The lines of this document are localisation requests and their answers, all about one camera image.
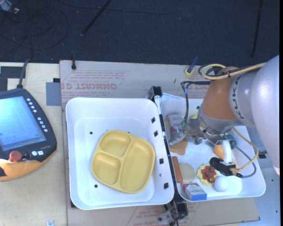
small box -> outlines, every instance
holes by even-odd
[[[183,191],[192,201],[207,199],[207,193],[197,183],[183,183]]]

white egg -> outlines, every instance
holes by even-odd
[[[218,176],[215,179],[214,187],[219,192],[225,192],[230,187],[230,180],[226,176]]]

orange grip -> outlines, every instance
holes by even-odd
[[[183,176],[180,171],[179,167],[179,162],[177,156],[172,156],[172,162],[175,170],[175,175],[176,175],[176,181],[177,183],[182,183],[183,182]]]

